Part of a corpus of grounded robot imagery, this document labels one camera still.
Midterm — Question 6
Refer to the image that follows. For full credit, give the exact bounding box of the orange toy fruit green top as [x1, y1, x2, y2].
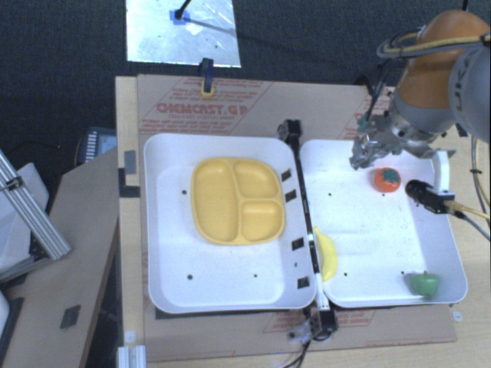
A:
[374, 166, 402, 193]

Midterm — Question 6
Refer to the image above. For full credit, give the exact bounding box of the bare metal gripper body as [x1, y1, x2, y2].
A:
[358, 115, 438, 156]

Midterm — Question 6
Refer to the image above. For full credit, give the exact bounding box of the brown cardboard board red print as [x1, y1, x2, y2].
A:
[137, 74, 458, 363]

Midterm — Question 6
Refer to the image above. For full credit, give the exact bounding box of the thin black and white rod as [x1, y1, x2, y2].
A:
[290, 136, 325, 311]

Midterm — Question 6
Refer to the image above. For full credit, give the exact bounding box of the white plastic tray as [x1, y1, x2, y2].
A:
[298, 139, 469, 309]
[143, 133, 318, 315]

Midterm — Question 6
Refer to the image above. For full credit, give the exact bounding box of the black cylinder on white bracket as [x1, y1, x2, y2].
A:
[405, 149, 456, 215]

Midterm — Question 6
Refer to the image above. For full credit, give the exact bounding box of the yellow divided plate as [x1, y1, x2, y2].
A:
[190, 157, 286, 246]

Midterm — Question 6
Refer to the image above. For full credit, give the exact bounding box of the yellow banana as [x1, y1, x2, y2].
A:
[312, 225, 339, 283]

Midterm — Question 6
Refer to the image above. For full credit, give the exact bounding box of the green toy apple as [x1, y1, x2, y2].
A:
[406, 271, 440, 297]

